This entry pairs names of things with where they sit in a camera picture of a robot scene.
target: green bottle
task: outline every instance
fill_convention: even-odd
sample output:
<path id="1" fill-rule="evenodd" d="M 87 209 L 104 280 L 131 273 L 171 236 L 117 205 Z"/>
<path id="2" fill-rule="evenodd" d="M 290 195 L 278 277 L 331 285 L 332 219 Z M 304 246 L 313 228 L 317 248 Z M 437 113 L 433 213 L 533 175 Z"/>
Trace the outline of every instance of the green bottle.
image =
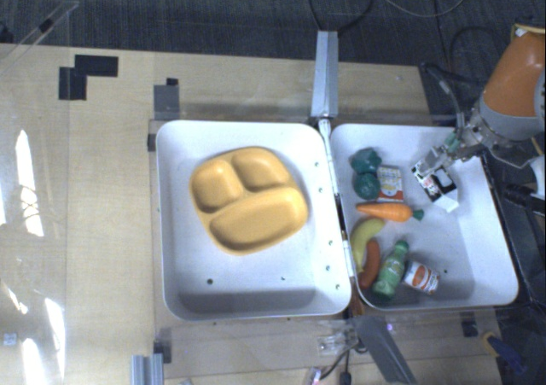
<path id="1" fill-rule="evenodd" d="M 397 241 L 394 251 L 383 262 L 377 282 L 372 286 L 374 294 L 382 300 L 390 300 L 394 297 L 394 291 L 404 274 L 405 257 L 409 250 L 410 246 L 406 241 Z"/>

